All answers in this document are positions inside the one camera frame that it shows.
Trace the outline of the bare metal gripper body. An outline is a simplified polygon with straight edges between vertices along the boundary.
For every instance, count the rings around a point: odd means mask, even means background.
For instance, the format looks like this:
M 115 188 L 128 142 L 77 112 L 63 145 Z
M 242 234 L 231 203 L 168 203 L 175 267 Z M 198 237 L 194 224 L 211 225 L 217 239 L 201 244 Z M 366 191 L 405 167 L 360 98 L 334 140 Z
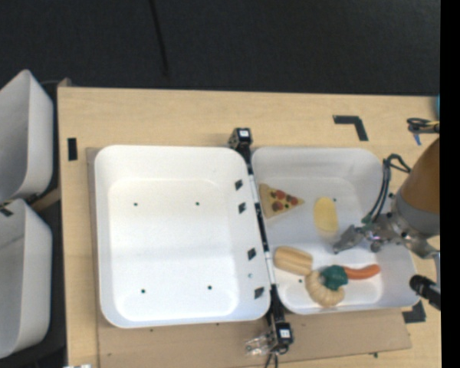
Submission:
M 439 215 L 420 212 L 404 216 L 399 212 L 387 212 L 377 216 L 365 216 L 363 229 L 377 245 L 393 243 L 403 245 L 420 258 L 434 258 L 439 249 L 429 239 L 439 235 Z

